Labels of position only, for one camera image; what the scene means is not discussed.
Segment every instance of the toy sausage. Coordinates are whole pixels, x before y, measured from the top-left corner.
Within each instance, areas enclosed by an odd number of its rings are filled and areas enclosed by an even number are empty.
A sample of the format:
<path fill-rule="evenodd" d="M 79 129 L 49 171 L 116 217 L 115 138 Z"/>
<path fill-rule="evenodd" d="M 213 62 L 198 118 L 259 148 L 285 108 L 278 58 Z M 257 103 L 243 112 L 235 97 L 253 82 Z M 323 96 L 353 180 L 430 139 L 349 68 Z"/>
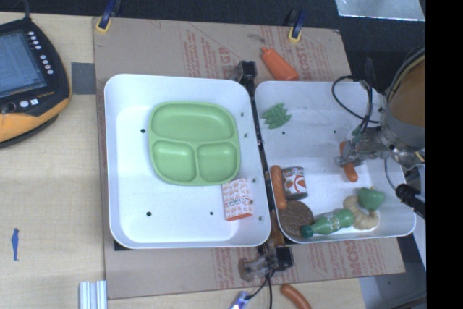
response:
<path fill-rule="evenodd" d="M 280 292 L 290 299 L 296 305 L 297 309 L 312 309 L 312 306 L 305 297 L 290 284 L 282 284 Z"/>
<path fill-rule="evenodd" d="M 283 175 L 281 174 L 281 167 L 273 165 L 270 168 L 270 179 L 273 186 L 273 194 L 275 195 L 276 208 L 284 210 L 287 206 L 286 197 L 283 189 Z"/>
<path fill-rule="evenodd" d="M 341 144 L 339 145 L 339 150 L 341 151 L 341 155 L 342 155 L 342 150 L 344 149 L 345 145 L 346 145 L 346 142 L 341 142 Z M 351 162 L 351 163 L 345 164 L 343 167 L 344 167 L 344 172 L 346 173 L 347 179 L 350 182 L 355 183 L 359 179 L 359 176 L 357 172 L 355 171 L 354 164 Z"/>

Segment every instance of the green divided plate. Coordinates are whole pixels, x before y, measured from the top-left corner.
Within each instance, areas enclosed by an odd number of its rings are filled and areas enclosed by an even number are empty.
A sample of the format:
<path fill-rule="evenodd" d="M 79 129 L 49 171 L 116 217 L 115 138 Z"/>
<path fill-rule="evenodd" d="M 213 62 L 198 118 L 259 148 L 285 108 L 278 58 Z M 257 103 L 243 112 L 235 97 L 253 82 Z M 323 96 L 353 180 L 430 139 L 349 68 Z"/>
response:
<path fill-rule="evenodd" d="M 223 107 L 171 101 L 157 105 L 148 122 L 156 174 L 176 185 L 217 185 L 238 173 L 237 124 Z"/>

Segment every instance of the brown cookie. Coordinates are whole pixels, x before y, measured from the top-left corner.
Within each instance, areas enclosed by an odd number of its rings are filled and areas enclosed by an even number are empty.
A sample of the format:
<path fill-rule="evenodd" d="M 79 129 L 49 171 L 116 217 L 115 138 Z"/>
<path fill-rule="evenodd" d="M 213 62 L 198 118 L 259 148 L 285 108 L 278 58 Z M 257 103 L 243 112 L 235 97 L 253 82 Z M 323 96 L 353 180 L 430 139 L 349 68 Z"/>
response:
<path fill-rule="evenodd" d="M 313 213 L 305 203 L 298 200 L 288 201 L 287 207 L 278 212 L 280 227 L 290 237 L 302 237 L 301 227 L 313 224 Z"/>

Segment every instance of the wooden table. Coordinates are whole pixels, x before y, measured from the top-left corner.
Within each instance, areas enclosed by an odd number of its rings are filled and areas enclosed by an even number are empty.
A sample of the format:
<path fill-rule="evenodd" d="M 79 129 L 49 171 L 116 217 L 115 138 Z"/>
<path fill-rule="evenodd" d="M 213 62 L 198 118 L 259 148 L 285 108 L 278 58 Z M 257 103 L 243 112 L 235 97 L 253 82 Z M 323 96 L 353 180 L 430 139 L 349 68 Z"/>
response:
<path fill-rule="evenodd" d="M 0 12 L 0 23 L 22 17 Z M 72 62 L 94 63 L 92 17 L 31 17 L 69 74 Z M 95 95 L 73 95 L 49 128 L 1 149 L 0 171 L 0 308 L 78 308 L 79 283 L 105 279 Z M 17 260 L 14 229 L 19 230 Z M 295 287 L 313 309 L 365 307 L 358 279 Z M 290 308 L 279 287 L 272 288 L 273 308 Z M 109 300 L 108 308 L 227 308 L 238 291 Z M 247 308 L 268 305 L 265 288 Z"/>

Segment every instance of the small can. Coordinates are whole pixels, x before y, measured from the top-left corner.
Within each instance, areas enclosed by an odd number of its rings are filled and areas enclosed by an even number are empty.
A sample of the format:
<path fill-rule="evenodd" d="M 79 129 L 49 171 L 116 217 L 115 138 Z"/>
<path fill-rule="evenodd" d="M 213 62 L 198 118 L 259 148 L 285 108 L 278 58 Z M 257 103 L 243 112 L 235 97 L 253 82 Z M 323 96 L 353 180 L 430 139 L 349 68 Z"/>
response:
<path fill-rule="evenodd" d="M 301 200 L 307 197 L 304 168 L 291 166 L 281 170 L 284 181 L 284 194 L 287 200 Z"/>

